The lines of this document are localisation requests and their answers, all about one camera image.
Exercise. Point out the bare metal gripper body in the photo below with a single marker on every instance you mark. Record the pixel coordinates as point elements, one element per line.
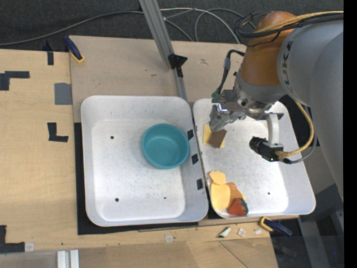
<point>252,109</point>

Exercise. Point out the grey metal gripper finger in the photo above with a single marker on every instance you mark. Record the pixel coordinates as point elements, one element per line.
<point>215,120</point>
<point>230,119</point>

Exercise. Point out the brown square slice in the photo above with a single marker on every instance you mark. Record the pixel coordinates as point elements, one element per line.
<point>217,139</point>

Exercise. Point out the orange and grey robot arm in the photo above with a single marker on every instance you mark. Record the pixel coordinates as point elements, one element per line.
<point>306,66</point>

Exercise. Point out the yellow square cheese slice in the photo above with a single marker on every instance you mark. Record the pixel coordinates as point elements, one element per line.
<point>206,134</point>

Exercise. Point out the small yellow round slice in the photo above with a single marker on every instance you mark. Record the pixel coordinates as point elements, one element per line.
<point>217,177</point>

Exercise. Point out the teal bowl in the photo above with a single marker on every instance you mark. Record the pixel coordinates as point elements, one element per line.
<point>164,147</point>

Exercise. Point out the white plastic tray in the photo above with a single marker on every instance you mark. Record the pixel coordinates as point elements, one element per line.
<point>251,177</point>
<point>125,177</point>

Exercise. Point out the orange yellow slice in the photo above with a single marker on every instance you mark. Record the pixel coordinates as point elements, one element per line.
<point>235,190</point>

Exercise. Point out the large pale yellow slice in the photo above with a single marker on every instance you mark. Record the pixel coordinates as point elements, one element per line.
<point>220,197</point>

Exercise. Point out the red strawberry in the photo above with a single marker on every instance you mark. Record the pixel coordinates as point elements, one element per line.
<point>237,207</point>

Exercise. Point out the pale wood board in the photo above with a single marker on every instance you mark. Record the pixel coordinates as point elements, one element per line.
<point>125,66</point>

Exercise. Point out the black cylinder on white bracket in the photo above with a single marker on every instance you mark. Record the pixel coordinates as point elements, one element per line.
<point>265,147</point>

